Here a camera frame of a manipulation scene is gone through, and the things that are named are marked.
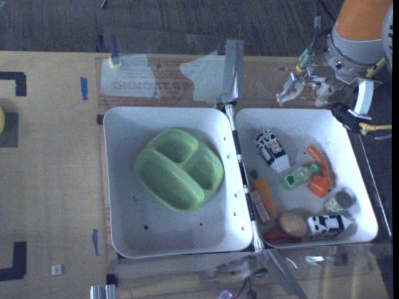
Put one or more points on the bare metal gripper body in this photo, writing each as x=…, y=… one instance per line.
x=346, y=73

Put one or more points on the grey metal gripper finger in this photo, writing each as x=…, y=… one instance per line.
x=291, y=87
x=325, y=96

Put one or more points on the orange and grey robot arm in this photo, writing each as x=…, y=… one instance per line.
x=361, y=14

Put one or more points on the brown cardboard board red print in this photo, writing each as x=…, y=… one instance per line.
x=265, y=83

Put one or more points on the white plastic tray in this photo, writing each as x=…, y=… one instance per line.
x=131, y=198
x=299, y=123

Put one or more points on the orange sausage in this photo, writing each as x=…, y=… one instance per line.
x=318, y=158

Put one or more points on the cow print milk carton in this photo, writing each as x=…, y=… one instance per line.
x=272, y=149
x=327, y=224

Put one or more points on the green plastic bottle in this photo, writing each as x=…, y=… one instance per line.
x=299, y=177

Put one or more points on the green can with grey lid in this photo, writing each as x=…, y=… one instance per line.
x=338, y=202

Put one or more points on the orange carrot with green top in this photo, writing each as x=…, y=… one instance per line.
x=265, y=195

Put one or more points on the red and white packet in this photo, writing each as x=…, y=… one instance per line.
x=259, y=205

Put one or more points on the beige bread roll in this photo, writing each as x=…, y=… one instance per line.
x=292, y=224

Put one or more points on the red sausage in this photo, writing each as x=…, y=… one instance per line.
x=275, y=236

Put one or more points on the green divided plate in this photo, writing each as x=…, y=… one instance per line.
x=170, y=179

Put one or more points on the yellow round object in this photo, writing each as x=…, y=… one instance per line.
x=1, y=120

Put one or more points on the small white square block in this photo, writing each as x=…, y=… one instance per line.
x=56, y=270

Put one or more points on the black cylinder on white bracket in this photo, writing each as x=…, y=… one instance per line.
x=364, y=96

